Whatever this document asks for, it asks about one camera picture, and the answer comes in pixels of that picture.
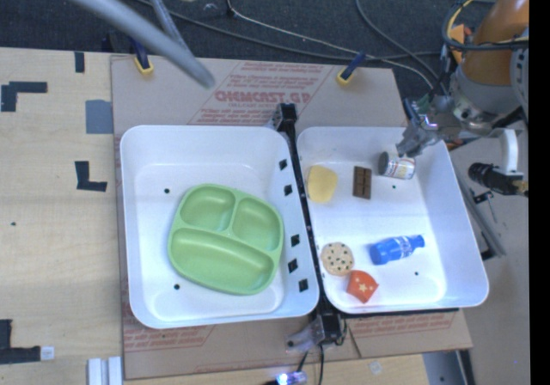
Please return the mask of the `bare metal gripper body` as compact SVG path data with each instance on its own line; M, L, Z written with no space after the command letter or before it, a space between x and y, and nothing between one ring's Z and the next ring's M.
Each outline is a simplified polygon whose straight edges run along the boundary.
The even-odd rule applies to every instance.
M404 139L454 139L463 132L486 136L493 131L494 115L462 95L423 95L406 98L408 124Z

